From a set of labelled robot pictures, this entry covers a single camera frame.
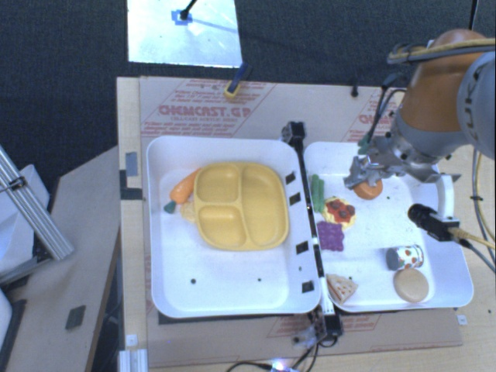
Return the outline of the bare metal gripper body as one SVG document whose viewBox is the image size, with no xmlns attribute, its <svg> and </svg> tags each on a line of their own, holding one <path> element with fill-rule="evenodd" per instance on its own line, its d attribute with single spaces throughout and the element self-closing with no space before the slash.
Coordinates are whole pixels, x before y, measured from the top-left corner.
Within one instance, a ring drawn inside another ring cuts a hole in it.
<svg viewBox="0 0 496 372">
<path fill-rule="evenodd" d="M 369 163 L 384 166 L 383 179 L 409 175 L 422 183 L 434 183 L 440 178 L 436 162 L 434 157 L 420 153 L 401 135 L 375 137 L 366 157 L 367 166 Z"/>
</svg>

